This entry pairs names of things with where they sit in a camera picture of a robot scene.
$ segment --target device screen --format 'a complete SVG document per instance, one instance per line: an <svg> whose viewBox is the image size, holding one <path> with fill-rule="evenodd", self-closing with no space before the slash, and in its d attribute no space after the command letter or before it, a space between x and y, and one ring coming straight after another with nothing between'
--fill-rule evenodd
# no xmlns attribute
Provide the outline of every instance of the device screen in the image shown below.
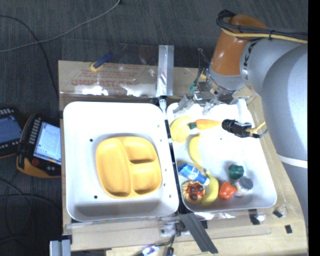
<svg viewBox="0 0 320 256"><path fill-rule="evenodd" d="M61 165L60 128L42 122L33 155Z"/></svg>
<svg viewBox="0 0 320 256"><path fill-rule="evenodd" d="M21 128L13 116L0 118L0 143L20 139Z"/></svg>

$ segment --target red button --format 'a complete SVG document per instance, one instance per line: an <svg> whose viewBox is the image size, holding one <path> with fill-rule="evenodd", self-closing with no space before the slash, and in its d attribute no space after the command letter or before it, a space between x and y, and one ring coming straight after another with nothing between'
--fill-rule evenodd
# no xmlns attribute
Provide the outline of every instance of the red button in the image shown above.
<svg viewBox="0 0 320 256"><path fill-rule="evenodd" d="M40 164L40 161L39 161L39 159L34 158L34 159L32 159L31 164L32 164L33 166L38 166L38 165Z"/></svg>

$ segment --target yellow toy fruit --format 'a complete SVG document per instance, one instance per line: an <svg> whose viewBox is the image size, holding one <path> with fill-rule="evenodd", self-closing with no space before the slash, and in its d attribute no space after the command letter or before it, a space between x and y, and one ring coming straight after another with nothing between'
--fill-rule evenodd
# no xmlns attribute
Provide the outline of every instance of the yellow toy fruit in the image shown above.
<svg viewBox="0 0 320 256"><path fill-rule="evenodd" d="M190 139L189 142L189 155L196 164L199 166L202 166L203 160L202 157L199 153L199 140L200 140L200 135L196 135Z"/></svg>
<svg viewBox="0 0 320 256"><path fill-rule="evenodd" d="M174 142L184 143L190 134L188 123L191 122L191 117L181 116L172 122L170 125L171 138Z"/></svg>
<svg viewBox="0 0 320 256"><path fill-rule="evenodd" d="M211 205L218 197L219 192L219 182L213 177L209 171L207 171L206 176L209 178L210 183L208 187L205 189L205 196L201 201L203 206Z"/></svg>

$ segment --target robotic arm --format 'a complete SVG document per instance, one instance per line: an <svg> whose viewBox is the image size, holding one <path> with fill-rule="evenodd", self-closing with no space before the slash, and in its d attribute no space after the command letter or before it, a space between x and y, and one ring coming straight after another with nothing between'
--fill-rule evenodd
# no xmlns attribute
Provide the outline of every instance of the robotic arm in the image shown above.
<svg viewBox="0 0 320 256"><path fill-rule="evenodd" d="M256 18L227 10L216 22L222 32L206 82L199 82L193 97L182 99L179 107L193 101L209 111L234 104L244 86L260 96L265 124L308 228L308 35L267 29Z"/></svg>

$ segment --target gray wire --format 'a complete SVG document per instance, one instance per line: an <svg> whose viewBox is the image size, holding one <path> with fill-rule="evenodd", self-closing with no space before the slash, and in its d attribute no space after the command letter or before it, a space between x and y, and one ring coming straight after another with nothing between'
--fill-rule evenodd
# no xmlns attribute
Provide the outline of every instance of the gray wire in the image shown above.
<svg viewBox="0 0 320 256"><path fill-rule="evenodd" d="M71 33L72 31L76 30L77 28L79 28L79 27L81 27L81 26L83 26L83 25L85 25L85 24L88 24L88 23L90 23L90 22L93 22L93 21L99 19L100 17L106 15L107 13L111 12L114 8L117 7L117 5L119 4L120 1L121 1L121 0L118 0L118 1L116 2L116 4L115 4L112 8L110 8L110 9L107 10L107 11L105 11L104 13L102 13L102 14L98 15L97 17L94 17L94 18L92 18L92 19L89 19L89 20L87 20L87 21L85 21L85 22L83 22L83 23L75 26L74 28L68 30L67 32L64 32L64 33L62 33L62 34L60 34L60 35L57 35L57 36L55 36L55 37L52 37L52 38L50 38L50 39L40 40L40 41L37 41L37 42L31 42L31 43L23 44L23 45L14 47L14 48L5 49L5 50L0 50L0 53L6 53L6 52L10 52L10 51L13 51L13 50L17 50L17 49L20 49L20 48L23 48L23 47L32 46L32 45L36 45L36 44L40 44L40 43L47 43L47 42L56 40L56 39L58 39L58 38L61 38L61 37L65 36L65 35Z"/></svg>

